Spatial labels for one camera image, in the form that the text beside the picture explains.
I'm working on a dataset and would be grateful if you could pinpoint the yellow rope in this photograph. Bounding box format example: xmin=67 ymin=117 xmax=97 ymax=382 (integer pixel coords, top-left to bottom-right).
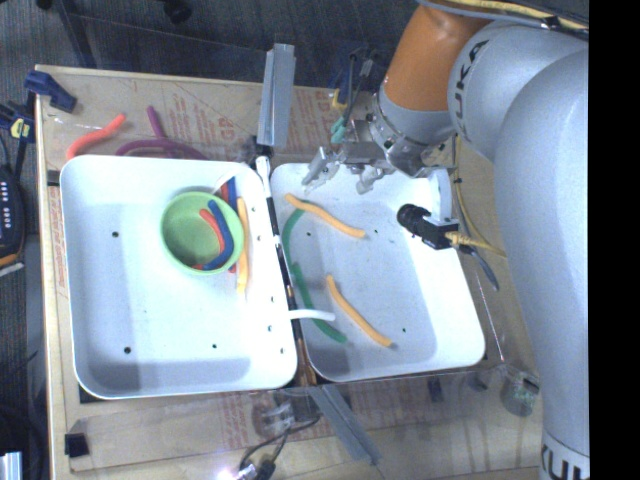
xmin=284 ymin=192 xmax=368 ymax=240
xmin=325 ymin=273 xmax=394 ymax=348
xmin=235 ymin=196 xmax=251 ymax=295

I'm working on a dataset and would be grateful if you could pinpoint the red rope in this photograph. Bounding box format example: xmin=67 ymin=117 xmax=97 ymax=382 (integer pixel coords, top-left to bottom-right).
xmin=191 ymin=181 xmax=238 ymax=275

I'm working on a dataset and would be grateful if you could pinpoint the purple rope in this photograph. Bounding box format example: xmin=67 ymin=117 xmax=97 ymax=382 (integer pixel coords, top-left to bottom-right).
xmin=114 ymin=105 xmax=209 ymax=161

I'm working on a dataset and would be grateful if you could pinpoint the brown cardboard board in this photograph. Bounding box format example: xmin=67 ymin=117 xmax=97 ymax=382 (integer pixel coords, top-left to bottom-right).
xmin=34 ymin=65 xmax=544 ymax=474

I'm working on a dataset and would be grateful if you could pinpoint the green bowl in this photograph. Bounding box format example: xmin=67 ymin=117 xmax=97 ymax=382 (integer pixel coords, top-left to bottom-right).
xmin=159 ymin=190 xmax=247 ymax=276

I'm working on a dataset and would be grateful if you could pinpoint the white plastic tray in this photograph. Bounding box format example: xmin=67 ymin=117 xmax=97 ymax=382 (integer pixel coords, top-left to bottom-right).
xmin=269 ymin=161 xmax=487 ymax=385
xmin=59 ymin=154 xmax=300 ymax=401

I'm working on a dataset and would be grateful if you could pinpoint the orange rope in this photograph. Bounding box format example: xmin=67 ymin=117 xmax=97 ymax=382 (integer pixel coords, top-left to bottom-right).
xmin=65 ymin=112 xmax=128 ymax=161

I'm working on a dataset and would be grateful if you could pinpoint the blue rope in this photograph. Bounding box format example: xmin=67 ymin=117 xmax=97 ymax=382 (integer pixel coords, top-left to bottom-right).
xmin=201 ymin=176 xmax=243 ymax=272

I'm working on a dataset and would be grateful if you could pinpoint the green rope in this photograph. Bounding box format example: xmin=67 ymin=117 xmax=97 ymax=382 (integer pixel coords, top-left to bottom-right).
xmin=280 ymin=208 xmax=348 ymax=345

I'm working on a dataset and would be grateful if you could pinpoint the black cylinder on white bracket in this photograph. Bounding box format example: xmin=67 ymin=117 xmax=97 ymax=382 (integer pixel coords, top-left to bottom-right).
xmin=396 ymin=167 xmax=461 ymax=251

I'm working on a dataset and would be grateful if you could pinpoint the thin black and white rod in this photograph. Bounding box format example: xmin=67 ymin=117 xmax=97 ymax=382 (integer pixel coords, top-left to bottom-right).
xmin=254 ymin=155 xmax=318 ymax=387

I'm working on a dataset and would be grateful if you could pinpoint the white rope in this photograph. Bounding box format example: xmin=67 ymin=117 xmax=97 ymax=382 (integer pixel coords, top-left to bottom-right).
xmin=288 ymin=308 xmax=337 ymax=323

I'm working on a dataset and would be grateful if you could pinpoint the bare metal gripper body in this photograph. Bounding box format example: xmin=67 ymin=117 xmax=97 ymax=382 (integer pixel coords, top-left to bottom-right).
xmin=342 ymin=117 xmax=445 ymax=177

